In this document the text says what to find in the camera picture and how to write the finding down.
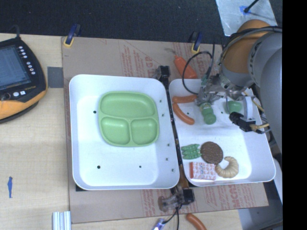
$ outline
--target cardboard sheet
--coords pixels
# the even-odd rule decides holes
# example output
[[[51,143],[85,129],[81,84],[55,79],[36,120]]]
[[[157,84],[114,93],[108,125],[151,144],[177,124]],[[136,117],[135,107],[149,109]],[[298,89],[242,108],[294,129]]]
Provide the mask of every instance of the cardboard sheet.
[[[201,51],[212,53],[212,45],[201,44]],[[216,74],[222,47],[215,46],[211,74]],[[84,191],[72,177],[69,82],[78,74],[126,77],[152,77],[158,66],[169,66],[171,80],[180,78],[175,55],[188,60],[191,44],[76,37],[70,48],[62,46],[69,194],[72,223],[172,215],[158,207],[158,197],[170,197],[169,189]],[[194,58],[190,65],[201,78],[210,65],[208,54]],[[195,202],[180,213],[262,207],[268,205],[263,183],[194,187]]]

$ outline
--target table surface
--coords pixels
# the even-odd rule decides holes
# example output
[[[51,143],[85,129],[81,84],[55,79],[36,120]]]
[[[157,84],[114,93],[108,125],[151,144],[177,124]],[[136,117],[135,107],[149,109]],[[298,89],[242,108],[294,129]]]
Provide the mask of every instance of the table surface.
[[[0,34],[0,41],[15,37]],[[47,78],[47,67],[62,68],[61,37],[21,35]],[[69,211],[63,88],[49,88],[30,112],[0,125],[0,229],[52,229],[52,213]],[[12,197],[7,183],[12,177]],[[195,214],[208,230],[241,230],[237,210]],[[160,217],[72,224],[71,229],[152,229]],[[179,215],[179,229],[195,229]],[[174,230],[177,218],[164,230]]]

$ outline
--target green divided plate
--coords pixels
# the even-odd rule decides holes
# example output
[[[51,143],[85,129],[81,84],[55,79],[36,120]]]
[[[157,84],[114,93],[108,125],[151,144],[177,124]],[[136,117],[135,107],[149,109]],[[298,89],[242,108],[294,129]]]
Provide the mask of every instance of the green divided plate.
[[[101,96],[98,110],[101,135],[111,145],[142,147],[158,139],[157,107],[146,94],[107,92]]]

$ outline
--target sausage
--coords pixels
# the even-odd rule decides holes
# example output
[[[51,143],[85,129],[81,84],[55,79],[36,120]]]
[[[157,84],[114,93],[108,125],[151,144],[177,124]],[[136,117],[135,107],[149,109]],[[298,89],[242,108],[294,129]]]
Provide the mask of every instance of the sausage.
[[[172,100],[174,103],[189,103],[193,102],[196,98],[197,95],[192,94],[188,96],[174,96]]]
[[[205,225],[195,215],[188,213],[186,218],[197,230],[207,230]]]
[[[183,111],[179,108],[177,103],[173,103],[173,110],[174,113],[185,123],[188,125],[193,125],[195,123],[195,120],[183,113]]]

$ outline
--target croissant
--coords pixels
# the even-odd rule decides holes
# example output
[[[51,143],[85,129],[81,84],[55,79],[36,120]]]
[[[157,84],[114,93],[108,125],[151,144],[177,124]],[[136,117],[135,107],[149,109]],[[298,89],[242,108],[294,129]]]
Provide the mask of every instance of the croissant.
[[[217,164],[215,166],[216,173],[223,178],[233,178],[239,173],[239,164],[237,160],[233,157],[225,157],[226,161],[229,162],[228,166],[225,169]]]

